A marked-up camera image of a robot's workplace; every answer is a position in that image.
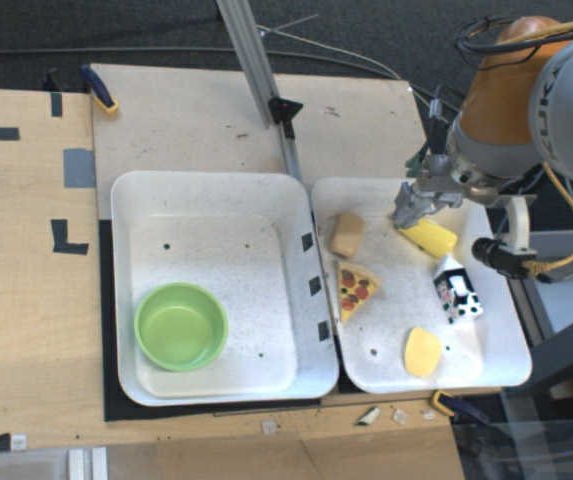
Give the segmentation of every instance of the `yellow cable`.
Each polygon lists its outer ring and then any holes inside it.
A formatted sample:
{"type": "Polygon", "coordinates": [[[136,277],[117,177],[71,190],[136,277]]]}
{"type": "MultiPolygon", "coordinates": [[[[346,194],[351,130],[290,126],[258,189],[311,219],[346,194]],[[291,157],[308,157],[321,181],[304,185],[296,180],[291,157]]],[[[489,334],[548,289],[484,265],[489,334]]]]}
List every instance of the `yellow cable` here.
{"type": "MultiPolygon", "coordinates": [[[[548,165],[546,162],[543,162],[542,167],[544,168],[544,171],[546,172],[546,174],[550,178],[550,181],[552,181],[552,183],[555,186],[555,188],[557,189],[557,191],[562,195],[564,200],[568,203],[568,205],[573,210],[573,198],[570,196],[568,191],[564,188],[562,183],[559,181],[559,179],[557,178],[557,176],[555,175],[553,170],[550,168],[550,165],[548,165]]],[[[563,266],[568,265],[569,263],[572,263],[572,262],[573,262],[573,254],[571,254],[570,256],[568,256],[564,259],[557,260],[557,261],[528,260],[528,261],[524,261],[522,263],[522,265],[525,268],[527,268],[532,275],[536,275],[536,274],[541,274],[543,272],[550,272],[551,270],[554,270],[554,269],[559,268],[559,267],[563,267],[563,266]]]]}
{"type": "Polygon", "coordinates": [[[531,39],[539,39],[540,37],[552,36],[555,34],[563,34],[564,32],[570,32],[573,30],[573,21],[568,23],[560,23],[559,25],[553,25],[552,27],[547,27],[541,30],[535,30],[534,32],[529,32],[528,34],[522,34],[521,36],[511,37],[505,41],[497,43],[499,45],[522,43],[524,41],[530,41],[531,39]]]}

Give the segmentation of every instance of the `green plate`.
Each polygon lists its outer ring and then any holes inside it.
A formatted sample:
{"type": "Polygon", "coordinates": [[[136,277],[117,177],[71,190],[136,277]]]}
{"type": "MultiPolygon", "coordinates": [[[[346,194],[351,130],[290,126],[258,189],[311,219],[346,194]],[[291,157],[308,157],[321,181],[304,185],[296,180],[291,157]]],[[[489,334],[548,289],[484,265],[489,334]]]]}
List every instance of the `green plate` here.
{"type": "Polygon", "coordinates": [[[144,354],[167,370],[203,368],[221,353],[228,319],[201,286],[170,283],[152,290],[137,308],[135,336],[144,354]]]}

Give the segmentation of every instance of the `yellow oval object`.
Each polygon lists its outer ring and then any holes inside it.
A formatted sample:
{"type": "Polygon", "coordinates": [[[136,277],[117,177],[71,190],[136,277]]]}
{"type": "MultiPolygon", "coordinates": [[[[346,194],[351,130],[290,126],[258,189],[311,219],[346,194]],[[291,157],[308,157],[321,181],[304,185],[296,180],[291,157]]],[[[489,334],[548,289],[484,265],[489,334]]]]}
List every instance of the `yellow oval object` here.
{"type": "Polygon", "coordinates": [[[441,354],[442,344],[437,336],[421,327],[414,327],[404,352],[406,371],[415,377],[427,377],[437,366],[441,354]]]}
{"type": "Polygon", "coordinates": [[[437,259],[452,251],[457,243],[455,233],[425,218],[419,219],[417,226],[397,231],[437,259]]]}

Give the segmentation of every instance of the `pizza slice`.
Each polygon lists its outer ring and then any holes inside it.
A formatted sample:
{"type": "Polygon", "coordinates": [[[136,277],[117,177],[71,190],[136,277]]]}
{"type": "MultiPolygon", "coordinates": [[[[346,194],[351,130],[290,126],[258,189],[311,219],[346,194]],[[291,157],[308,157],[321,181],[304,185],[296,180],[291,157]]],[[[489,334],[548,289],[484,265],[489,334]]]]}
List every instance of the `pizza slice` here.
{"type": "Polygon", "coordinates": [[[341,260],[337,262],[337,280],[342,322],[348,320],[382,285],[380,277],[366,267],[341,260]]]}

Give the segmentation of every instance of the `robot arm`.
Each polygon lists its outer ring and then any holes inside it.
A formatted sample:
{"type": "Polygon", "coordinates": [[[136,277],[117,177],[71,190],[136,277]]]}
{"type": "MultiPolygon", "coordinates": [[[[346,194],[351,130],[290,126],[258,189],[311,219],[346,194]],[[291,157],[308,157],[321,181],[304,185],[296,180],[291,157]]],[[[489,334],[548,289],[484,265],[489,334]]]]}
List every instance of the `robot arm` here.
{"type": "MultiPolygon", "coordinates": [[[[416,180],[402,185],[392,218],[396,228],[408,229],[464,198],[507,208],[507,241],[481,239],[473,253],[501,274],[523,278],[536,263],[525,198],[502,192],[538,164],[573,180],[573,25],[545,17],[499,22],[508,26],[495,47],[486,47],[494,54],[479,66],[445,147],[437,154],[431,148],[416,180]]],[[[466,34],[475,35],[478,25],[466,34]]]]}

